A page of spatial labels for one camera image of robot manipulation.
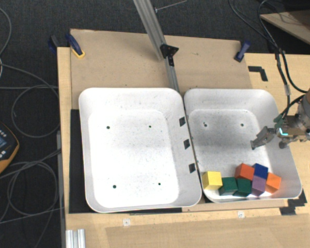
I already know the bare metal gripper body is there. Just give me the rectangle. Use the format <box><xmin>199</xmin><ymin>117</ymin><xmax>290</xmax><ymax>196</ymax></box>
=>
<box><xmin>274</xmin><ymin>114</ymin><xmax>310</xmax><ymax>143</ymax></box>

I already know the blue cube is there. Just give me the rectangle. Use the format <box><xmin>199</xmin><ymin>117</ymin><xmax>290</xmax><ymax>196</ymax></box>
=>
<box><xmin>253</xmin><ymin>163</ymin><xmax>269</xmax><ymax>180</ymax></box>

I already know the orange cube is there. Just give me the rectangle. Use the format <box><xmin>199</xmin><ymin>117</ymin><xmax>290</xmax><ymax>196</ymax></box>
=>
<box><xmin>234</xmin><ymin>163</ymin><xmax>256</xmax><ymax>181</ymax></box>
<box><xmin>264</xmin><ymin>172</ymin><xmax>283</xmax><ymax>194</ymax></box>

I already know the white plastic tray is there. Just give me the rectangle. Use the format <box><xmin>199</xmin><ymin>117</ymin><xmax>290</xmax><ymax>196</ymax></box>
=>
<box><xmin>78</xmin><ymin>87</ymin><xmax>203</xmax><ymax>214</ymax></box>
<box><xmin>183</xmin><ymin>88</ymin><xmax>303</xmax><ymax>204</ymax></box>

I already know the purple cube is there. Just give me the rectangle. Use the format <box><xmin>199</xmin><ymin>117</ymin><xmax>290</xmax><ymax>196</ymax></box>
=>
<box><xmin>251</xmin><ymin>175</ymin><xmax>268</xmax><ymax>197</ymax></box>

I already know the green cube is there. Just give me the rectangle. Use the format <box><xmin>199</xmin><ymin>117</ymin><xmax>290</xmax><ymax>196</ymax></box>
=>
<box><xmin>218</xmin><ymin>176</ymin><xmax>239</xmax><ymax>197</ymax></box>
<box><xmin>233</xmin><ymin>178</ymin><xmax>254</xmax><ymax>197</ymax></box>

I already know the yellow cube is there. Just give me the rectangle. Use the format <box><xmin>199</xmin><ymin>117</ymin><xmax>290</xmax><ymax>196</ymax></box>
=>
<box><xmin>201</xmin><ymin>170</ymin><xmax>224</xmax><ymax>191</ymax></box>

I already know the brown cardboard board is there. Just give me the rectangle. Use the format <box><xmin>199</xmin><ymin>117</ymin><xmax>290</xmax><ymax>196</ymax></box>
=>
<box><xmin>69</xmin><ymin>28</ymin><xmax>290</xmax><ymax>213</ymax></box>

